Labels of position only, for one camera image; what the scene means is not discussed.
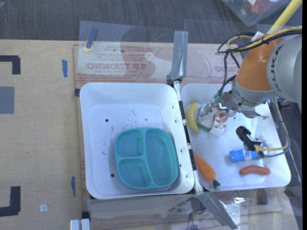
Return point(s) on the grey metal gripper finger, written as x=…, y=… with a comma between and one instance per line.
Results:
x=206, y=108
x=221, y=107

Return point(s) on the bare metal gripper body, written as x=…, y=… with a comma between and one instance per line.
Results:
x=231, y=102

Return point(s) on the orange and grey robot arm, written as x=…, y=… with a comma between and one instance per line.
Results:
x=256, y=66

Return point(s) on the white and green packet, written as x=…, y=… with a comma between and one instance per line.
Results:
x=205, y=123

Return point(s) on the yellow banana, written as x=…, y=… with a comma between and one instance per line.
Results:
x=192, y=116

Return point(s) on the white and red carton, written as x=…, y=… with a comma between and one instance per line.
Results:
x=218, y=126

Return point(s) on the black and white thin rod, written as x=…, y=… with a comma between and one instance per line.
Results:
x=185, y=126

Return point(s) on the white plastic tray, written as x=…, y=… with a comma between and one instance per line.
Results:
x=220, y=147
x=100, y=128

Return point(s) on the blue bottle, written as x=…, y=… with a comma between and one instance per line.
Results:
x=239, y=155

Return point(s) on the orange carrot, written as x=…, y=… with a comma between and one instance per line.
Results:
x=205, y=168

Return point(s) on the brown sausage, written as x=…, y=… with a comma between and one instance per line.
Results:
x=254, y=170

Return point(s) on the green divided plate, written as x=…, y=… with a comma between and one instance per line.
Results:
x=146, y=158

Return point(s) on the brown cardboard board red print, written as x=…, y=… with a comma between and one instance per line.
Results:
x=134, y=63

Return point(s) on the clear plastic storage box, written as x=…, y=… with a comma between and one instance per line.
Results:
x=249, y=1

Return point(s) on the black cylinder on white bracket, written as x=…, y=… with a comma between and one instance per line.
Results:
x=245, y=136

